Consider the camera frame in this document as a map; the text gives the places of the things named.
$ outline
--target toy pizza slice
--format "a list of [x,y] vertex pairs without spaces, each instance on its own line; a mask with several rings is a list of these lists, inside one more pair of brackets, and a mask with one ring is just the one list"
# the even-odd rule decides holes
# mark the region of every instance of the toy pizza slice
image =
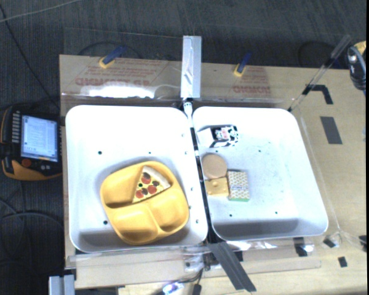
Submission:
[[144,166],[137,182],[132,203],[148,199],[170,186],[170,183],[157,170],[149,166]]

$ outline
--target display screen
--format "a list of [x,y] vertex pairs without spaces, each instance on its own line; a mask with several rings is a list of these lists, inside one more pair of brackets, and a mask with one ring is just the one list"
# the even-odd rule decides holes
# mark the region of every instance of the display screen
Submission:
[[56,121],[22,116],[20,155],[31,159],[58,162]]

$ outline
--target white tray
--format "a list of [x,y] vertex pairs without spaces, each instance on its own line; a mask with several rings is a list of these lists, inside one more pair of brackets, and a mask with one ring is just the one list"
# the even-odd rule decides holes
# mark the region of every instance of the white tray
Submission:
[[124,243],[108,222],[100,186],[112,172],[147,160],[171,169],[190,209],[187,225],[150,246],[193,246],[208,226],[186,116],[174,108],[76,106],[66,116],[69,236],[83,252],[142,248]]
[[222,239],[316,236],[326,231],[327,213],[292,114],[283,109],[201,107],[193,123],[196,132],[212,125],[238,129],[235,146],[199,145],[201,158],[213,152],[229,169],[248,174],[248,202],[208,196],[212,226]]

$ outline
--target blue and yellow clamp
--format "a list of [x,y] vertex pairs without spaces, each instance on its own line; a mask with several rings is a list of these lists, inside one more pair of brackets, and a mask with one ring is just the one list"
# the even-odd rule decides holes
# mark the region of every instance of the blue and yellow clamp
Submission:
[[245,56],[243,57],[242,61],[238,63],[235,67],[234,74],[236,76],[242,76],[245,72],[245,67],[248,61],[250,60],[250,57],[252,56],[251,52],[247,52]]
[[115,62],[115,58],[120,57],[127,50],[126,46],[116,47],[107,56],[100,59],[99,64],[103,69],[108,68]]

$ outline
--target white cable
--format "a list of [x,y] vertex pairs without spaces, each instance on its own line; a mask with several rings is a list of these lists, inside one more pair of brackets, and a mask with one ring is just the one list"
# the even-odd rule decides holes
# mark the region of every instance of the white cable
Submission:
[[59,7],[64,7],[64,6],[67,6],[69,4],[72,4],[72,3],[75,3],[75,2],[79,2],[79,1],[85,1],[85,0],[73,0],[73,1],[70,1],[70,2],[65,2],[63,4],[58,4],[57,6],[54,6],[54,7],[48,7],[46,9],[42,9],[42,10],[38,10],[38,11],[32,11],[32,12],[27,12],[27,13],[24,13],[24,14],[14,15],[13,17],[3,18],[2,20],[0,20],[0,23],[3,23],[5,21],[9,21],[9,20],[13,20],[13,19],[19,18],[19,17],[25,17],[27,15],[33,15],[33,14],[42,13],[42,12],[45,12],[45,11],[57,9]]

